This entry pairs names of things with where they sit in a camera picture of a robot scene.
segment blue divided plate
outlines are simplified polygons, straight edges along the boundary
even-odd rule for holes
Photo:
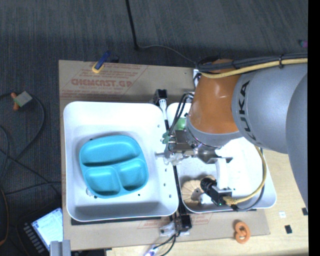
[[[145,156],[136,140],[112,135],[86,142],[79,153],[87,188],[99,198],[114,198],[143,188],[149,178]]]

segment illuminated screen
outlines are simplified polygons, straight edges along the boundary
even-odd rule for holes
[[[62,242],[64,239],[63,214],[61,208],[49,212],[31,224],[48,251],[50,251],[51,241]]]

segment orange ring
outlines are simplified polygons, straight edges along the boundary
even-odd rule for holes
[[[237,224],[235,224],[234,229],[235,229],[234,237],[239,244],[244,244],[249,240],[251,233],[246,223],[240,221]]]

